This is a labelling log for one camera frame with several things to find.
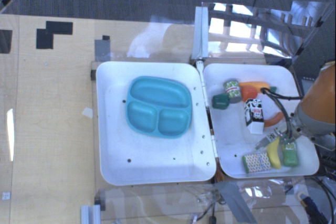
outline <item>toy banana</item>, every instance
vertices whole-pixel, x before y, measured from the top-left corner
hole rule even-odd
[[[278,155],[278,145],[279,145],[279,138],[275,139],[272,143],[268,144],[267,146],[267,155],[269,158],[269,161],[271,162],[271,165],[275,169],[281,168],[281,162]]]

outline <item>green can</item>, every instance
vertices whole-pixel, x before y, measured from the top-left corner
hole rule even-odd
[[[239,83],[237,80],[230,79],[224,83],[225,93],[229,96],[231,104],[238,103],[242,100]]]

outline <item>wooden table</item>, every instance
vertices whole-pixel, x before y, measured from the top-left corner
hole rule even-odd
[[[72,22],[73,33],[54,35],[54,49],[36,49],[36,29],[45,29],[46,21]],[[12,93],[1,100],[15,109],[13,162],[5,157],[7,147],[1,147],[0,190],[11,191],[11,198],[0,201],[0,222],[80,223],[80,207],[92,206],[96,194],[93,120],[83,113],[93,108],[90,71],[95,40],[110,36],[111,52],[119,59],[188,62],[194,27],[1,15],[0,29],[13,31],[12,52],[0,54],[1,86],[5,87],[0,93]],[[1,120],[5,111],[1,109]],[[0,135],[0,142],[7,143],[6,134]],[[227,207],[216,210],[217,218],[235,223]],[[273,223],[282,223],[286,211],[293,223],[307,219],[298,202],[282,209],[253,210],[256,218],[270,218]],[[122,223],[186,223],[188,217],[155,216]]]

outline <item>black tape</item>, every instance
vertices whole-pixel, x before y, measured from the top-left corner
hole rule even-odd
[[[12,47],[12,35],[11,30],[0,30],[0,54],[10,53]]]
[[[96,80],[96,70],[91,70],[91,81]]]
[[[36,30],[36,49],[53,49],[54,36],[47,33],[46,29]]]
[[[296,55],[300,55],[303,52],[304,48],[300,47],[296,52]]]
[[[316,23],[316,27],[321,27],[323,25],[324,21],[322,21],[322,17],[319,18],[319,20]]]
[[[46,28],[48,34],[72,35],[73,23],[47,21]]]
[[[9,2],[11,2],[11,0],[1,0],[1,3],[4,4],[4,6],[7,6]]]

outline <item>glass panel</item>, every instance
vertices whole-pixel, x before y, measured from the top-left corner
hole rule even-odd
[[[3,0],[0,10],[0,222],[10,222],[15,159],[19,56],[19,0]]]
[[[209,12],[209,57],[242,62],[264,58],[287,67],[333,11],[331,3],[303,1],[294,1],[290,11],[227,3],[203,6]]]
[[[214,10],[228,11],[230,9],[227,9],[227,4],[216,3]],[[230,20],[217,17],[212,17],[209,20],[209,58],[206,59],[206,62],[219,59],[222,62],[233,60],[239,63],[252,61],[266,64],[270,60],[265,55],[271,55],[274,59],[292,59],[280,47],[281,40],[277,35],[278,30],[270,31],[265,27],[268,23],[263,23],[262,14],[260,18],[258,17],[258,20],[262,22],[261,25],[257,25],[258,20],[254,24],[254,21],[249,17],[242,17],[254,14],[250,7],[233,5],[232,14]],[[243,18],[243,20],[234,21],[235,18]],[[94,24],[95,62],[92,63],[93,73],[106,61],[159,63],[189,63],[190,61],[194,38],[193,25],[113,20],[99,20]],[[103,178],[101,171],[98,123],[99,117],[102,116],[98,113],[96,80],[92,82],[92,98],[95,140],[95,203],[102,207],[101,219],[103,221],[127,223],[132,219],[153,223],[193,223],[195,218],[200,223],[202,221],[207,223],[213,208],[215,208],[214,214],[217,219],[225,220],[228,223],[236,221],[235,208],[226,203],[216,184],[211,184],[210,180],[195,184],[191,182],[158,185],[126,184],[126,186],[109,184]],[[123,112],[118,114],[120,118],[123,118]],[[129,152],[127,146],[122,141],[119,142],[121,143],[120,148],[126,153]],[[133,162],[133,158],[125,159],[125,165]],[[297,199],[299,193],[307,191],[305,181],[301,177],[239,180],[229,178],[229,180],[236,183],[238,192],[247,208],[261,223],[270,221],[274,215],[279,216],[277,219],[279,222],[285,222],[286,219],[293,222],[308,219],[304,208]],[[269,214],[265,214],[266,207],[268,209],[271,207]]]

